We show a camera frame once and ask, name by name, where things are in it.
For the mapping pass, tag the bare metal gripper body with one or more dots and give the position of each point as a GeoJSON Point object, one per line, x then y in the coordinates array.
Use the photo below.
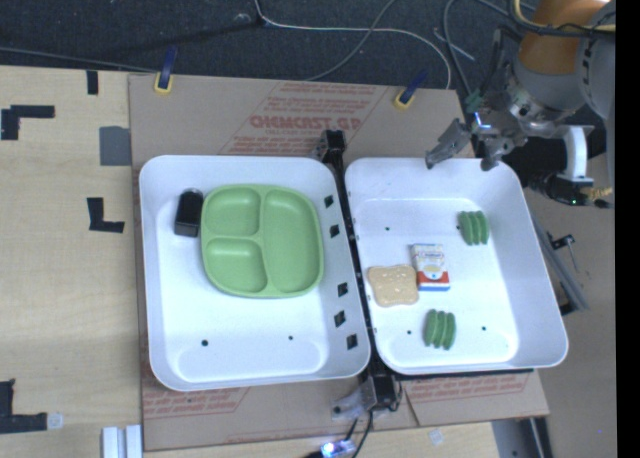
{"type": "Point", "coordinates": [515, 118]}

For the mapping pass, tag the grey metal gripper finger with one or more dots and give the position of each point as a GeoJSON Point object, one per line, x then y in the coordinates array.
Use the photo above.
{"type": "Point", "coordinates": [494, 153]}
{"type": "Point", "coordinates": [445, 145]}

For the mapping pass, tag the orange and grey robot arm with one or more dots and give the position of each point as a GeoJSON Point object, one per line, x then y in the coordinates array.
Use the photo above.
{"type": "Point", "coordinates": [567, 41]}

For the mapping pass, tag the green ridged toy vegetable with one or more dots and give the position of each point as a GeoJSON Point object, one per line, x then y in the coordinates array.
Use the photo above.
{"type": "Point", "coordinates": [440, 329]}
{"type": "Point", "coordinates": [474, 227]}

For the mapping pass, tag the white red blue carton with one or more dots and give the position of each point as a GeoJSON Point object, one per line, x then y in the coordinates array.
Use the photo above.
{"type": "Point", "coordinates": [430, 266]}

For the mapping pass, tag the brown cardboard board red print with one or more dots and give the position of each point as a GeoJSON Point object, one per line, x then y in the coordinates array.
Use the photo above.
{"type": "Point", "coordinates": [300, 111]}

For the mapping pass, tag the tan toy bread slice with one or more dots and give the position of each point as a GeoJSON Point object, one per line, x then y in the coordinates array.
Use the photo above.
{"type": "Point", "coordinates": [392, 286]}

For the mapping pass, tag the white plastic tray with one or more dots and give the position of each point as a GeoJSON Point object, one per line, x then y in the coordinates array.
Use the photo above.
{"type": "Point", "coordinates": [245, 346]}
{"type": "Point", "coordinates": [500, 306]}

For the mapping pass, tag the green divided plate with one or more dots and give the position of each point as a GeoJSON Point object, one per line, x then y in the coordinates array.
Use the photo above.
{"type": "Point", "coordinates": [262, 241]}

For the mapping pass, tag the small black bottle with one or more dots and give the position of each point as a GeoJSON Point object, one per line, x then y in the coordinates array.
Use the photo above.
{"type": "Point", "coordinates": [187, 213]}

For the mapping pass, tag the black cylinder on white bracket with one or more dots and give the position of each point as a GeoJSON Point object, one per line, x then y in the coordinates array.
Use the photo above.
{"type": "Point", "coordinates": [570, 166]}

